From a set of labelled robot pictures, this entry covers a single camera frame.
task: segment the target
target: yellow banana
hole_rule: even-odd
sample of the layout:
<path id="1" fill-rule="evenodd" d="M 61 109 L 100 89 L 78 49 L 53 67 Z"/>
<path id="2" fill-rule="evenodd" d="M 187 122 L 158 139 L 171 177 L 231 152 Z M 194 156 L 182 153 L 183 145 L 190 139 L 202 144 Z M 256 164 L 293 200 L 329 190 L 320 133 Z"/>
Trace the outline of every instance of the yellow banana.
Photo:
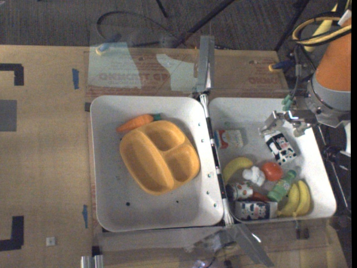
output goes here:
<path id="1" fill-rule="evenodd" d="M 307 184 L 303 180 L 299 180 L 297 185 L 299 187 L 300 200 L 296 210 L 292 213 L 293 217 L 304 216 L 310 210 L 311 205 L 311 195 Z"/>
<path id="2" fill-rule="evenodd" d="M 292 184 L 288 193 L 288 201 L 286 205 L 278 210 L 277 215 L 282 217 L 290 217 L 292 213 L 296 211 L 300 201 L 300 191 L 297 184 Z"/>
<path id="3" fill-rule="evenodd" d="M 253 162 L 246 157 L 237 157 L 231 160 L 223 170 L 223 180 L 227 184 L 230 177 L 240 169 L 249 169 L 253 166 Z"/>

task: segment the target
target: red tomato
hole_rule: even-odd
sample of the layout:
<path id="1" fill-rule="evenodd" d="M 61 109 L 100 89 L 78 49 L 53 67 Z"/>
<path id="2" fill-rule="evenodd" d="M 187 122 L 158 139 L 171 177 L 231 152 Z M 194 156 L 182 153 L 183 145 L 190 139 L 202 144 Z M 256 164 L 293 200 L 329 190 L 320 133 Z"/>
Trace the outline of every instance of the red tomato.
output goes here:
<path id="1" fill-rule="evenodd" d="M 283 176 L 283 169 L 278 163 L 267 162 L 261 167 L 261 171 L 268 181 L 277 181 Z"/>

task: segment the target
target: green bottle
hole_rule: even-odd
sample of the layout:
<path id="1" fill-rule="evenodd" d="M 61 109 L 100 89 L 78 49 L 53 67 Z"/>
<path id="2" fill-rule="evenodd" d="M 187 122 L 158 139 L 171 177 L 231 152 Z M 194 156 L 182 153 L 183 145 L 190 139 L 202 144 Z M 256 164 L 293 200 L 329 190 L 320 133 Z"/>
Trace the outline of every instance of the green bottle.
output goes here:
<path id="1" fill-rule="evenodd" d="M 296 172 L 294 170 L 288 170 L 284 178 L 281 178 L 274 188 L 268 193 L 268 198 L 272 202 L 280 202 L 283 197 L 289 192 L 291 184 L 296 178 Z"/>

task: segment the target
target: wooden table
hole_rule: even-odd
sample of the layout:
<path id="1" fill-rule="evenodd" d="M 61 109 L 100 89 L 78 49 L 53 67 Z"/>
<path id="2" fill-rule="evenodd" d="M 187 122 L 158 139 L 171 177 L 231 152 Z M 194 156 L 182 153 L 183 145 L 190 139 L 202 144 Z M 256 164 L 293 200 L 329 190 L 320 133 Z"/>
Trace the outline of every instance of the wooden table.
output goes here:
<path id="1" fill-rule="evenodd" d="M 0 251 L 1 267 L 79 267 L 81 256 L 91 255 L 96 244 L 84 111 L 88 52 L 87 47 L 0 46 L 0 63 L 24 68 L 23 85 L 14 85 L 13 71 L 0 71 L 0 100 L 16 101 L 17 107 L 16 130 L 0 131 L 0 240 L 11 239 L 12 217 L 24 220 L 23 244 Z M 294 231 L 291 225 L 250 227 L 277 267 L 346 267 L 326 221 L 308 224 L 314 227 L 309 240 L 292 237 L 272 246 L 272 240 Z M 55 237 L 56 245 L 46 246 L 48 237 Z M 192 267 L 199 257 L 177 249 L 103 253 L 112 268 Z M 239 247 L 221 251 L 218 260 L 225 255 L 242 267 L 262 267 Z M 209 261 L 212 255 L 200 256 Z"/>

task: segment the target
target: yellow plastic plate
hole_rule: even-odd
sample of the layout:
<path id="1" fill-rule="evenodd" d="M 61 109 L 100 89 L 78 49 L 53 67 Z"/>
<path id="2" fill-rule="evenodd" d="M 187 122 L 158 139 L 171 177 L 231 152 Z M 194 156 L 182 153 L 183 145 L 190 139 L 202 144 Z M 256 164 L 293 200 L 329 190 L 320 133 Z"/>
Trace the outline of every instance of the yellow plastic plate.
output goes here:
<path id="1" fill-rule="evenodd" d="M 125 134 L 120 155 L 134 180 L 153 195 L 186 184 L 200 170 L 190 140 L 170 121 L 154 121 Z"/>

